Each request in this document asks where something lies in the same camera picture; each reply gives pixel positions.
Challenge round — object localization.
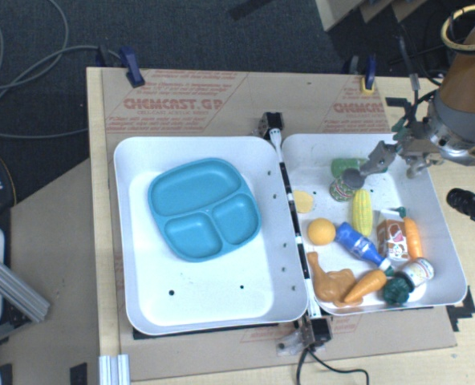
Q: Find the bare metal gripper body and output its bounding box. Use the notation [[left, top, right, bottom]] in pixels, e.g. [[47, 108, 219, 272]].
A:
[[396, 128, 475, 179]]

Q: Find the plain green can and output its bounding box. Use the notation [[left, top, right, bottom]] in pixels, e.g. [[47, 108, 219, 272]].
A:
[[330, 156, 369, 179]]

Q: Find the green printed can grey lid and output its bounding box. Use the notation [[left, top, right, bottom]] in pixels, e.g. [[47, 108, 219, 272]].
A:
[[328, 168, 366, 203]]

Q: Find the yellow corn cob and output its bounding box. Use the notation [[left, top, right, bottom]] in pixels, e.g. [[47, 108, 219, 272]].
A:
[[351, 188, 374, 238]]

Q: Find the white plastic tray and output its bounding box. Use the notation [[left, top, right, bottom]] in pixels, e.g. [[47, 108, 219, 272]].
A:
[[280, 132, 469, 318], [112, 136, 310, 337]]

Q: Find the orange and white carton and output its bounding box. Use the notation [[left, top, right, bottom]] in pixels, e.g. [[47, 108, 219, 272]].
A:
[[375, 208, 411, 262]]

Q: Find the blue bottle white cap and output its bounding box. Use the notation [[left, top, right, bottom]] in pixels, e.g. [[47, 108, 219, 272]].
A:
[[334, 221, 392, 272]]

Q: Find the yellow round biscuit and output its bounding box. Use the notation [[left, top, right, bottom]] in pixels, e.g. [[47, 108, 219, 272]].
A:
[[292, 189, 315, 215]]

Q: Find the orange carrot green top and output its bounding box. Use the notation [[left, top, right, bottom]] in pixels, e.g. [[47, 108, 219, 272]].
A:
[[396, 206, 424, 261], [343, 266, 396, 305]]

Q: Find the orange ball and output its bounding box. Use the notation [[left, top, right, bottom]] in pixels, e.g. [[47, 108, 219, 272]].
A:
[[307, 217, 337, 246]]

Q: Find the thin black and white rod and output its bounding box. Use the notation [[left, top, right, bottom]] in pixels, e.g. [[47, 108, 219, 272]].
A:
[[269, 128, 321, 318]]

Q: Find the small white jar printed label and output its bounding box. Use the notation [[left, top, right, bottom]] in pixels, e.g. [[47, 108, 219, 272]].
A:
[[400, 257, 436, 289]]

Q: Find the tan roast chicken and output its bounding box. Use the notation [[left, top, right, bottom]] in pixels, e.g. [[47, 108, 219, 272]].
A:
[[306, 250, 363, 309]]

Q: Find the green broccoli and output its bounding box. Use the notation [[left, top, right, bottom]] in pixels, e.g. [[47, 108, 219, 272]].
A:
[[382, 276, 412, 306]]

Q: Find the brown cardboard board red print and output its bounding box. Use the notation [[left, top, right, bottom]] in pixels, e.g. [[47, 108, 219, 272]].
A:
[[100, 68, 459, 383]]

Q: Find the blue divided plate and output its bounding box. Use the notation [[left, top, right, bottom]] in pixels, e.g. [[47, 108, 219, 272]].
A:
[[147, 157, 262, 263]]

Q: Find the black cylinder on white bracket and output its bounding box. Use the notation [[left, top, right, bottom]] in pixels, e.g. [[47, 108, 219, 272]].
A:
[[446, 188, 475, 227]]

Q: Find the black block with thin wires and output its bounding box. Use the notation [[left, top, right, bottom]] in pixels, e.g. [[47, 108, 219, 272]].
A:
[[257, 111, 285, 138], [300, 316, 335, 351]]

